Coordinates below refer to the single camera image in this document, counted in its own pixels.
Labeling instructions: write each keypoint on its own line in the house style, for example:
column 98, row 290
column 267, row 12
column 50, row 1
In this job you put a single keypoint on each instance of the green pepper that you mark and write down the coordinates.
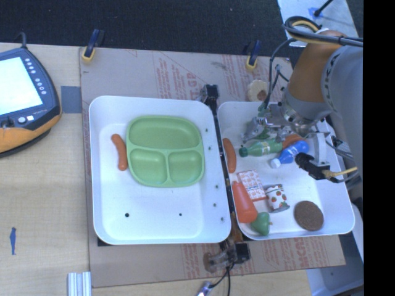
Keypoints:
column 261, row 224

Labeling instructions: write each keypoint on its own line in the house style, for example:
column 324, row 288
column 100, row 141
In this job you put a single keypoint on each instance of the orange sausage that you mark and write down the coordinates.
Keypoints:
column 231, row 156
column 122, row 156

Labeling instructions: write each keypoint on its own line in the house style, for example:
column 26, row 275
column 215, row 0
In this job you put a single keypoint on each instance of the orange rounded item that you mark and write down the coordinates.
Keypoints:
column 291, row 139

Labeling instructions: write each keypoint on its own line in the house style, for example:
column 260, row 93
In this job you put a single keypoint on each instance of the brown cardboard board red print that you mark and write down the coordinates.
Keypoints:
column 129, row 72

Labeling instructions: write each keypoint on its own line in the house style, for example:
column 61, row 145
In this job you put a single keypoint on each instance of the white can strawberry print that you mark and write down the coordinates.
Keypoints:
column 276, row 197

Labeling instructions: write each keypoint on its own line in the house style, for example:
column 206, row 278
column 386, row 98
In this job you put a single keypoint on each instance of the thin black rod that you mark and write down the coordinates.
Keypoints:
column 227, row 190

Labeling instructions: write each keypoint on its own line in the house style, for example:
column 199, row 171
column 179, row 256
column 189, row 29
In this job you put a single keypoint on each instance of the orange printed carton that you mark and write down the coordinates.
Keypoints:
column 251, row 183

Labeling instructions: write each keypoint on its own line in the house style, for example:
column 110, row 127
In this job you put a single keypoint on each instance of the beige round biscuit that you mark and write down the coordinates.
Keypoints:
column 254, row 89

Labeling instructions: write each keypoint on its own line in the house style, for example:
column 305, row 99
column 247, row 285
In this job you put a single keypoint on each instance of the orange bottle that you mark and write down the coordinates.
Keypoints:
column 243, row 203

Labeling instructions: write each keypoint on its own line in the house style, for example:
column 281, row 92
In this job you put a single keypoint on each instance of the green bottle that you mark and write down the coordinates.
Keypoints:
column 262, row 148

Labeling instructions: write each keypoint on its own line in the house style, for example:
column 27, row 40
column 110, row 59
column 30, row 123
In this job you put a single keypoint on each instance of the blue bottle white cap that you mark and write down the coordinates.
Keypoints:
column 291, row 153

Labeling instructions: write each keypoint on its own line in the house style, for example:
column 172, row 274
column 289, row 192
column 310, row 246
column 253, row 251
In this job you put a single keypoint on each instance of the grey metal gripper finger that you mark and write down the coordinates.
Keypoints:
column 279, row 136
column 251, row 129

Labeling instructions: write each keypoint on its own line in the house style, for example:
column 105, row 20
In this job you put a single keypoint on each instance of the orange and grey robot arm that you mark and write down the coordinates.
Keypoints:
column 311, row 69

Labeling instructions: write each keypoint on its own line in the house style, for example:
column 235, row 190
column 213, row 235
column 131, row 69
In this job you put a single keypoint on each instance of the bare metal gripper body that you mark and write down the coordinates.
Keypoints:
column 290, row 117

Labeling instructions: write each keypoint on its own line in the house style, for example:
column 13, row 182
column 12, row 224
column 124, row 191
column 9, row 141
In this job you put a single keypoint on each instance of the black cylinder on white bracket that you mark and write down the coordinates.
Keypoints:
column 318, row 165

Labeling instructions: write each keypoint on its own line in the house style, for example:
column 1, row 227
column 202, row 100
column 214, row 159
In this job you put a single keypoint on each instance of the brown round biscuit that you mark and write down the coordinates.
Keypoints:
column 308, row 216

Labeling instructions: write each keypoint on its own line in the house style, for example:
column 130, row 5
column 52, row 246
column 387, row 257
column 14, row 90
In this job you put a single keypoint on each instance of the white plastic tray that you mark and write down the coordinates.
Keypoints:
column 154, row 208
column 308, row 187

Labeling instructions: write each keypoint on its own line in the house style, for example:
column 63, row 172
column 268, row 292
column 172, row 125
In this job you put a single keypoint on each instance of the green divided plate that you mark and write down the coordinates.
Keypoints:
column 163, row 134

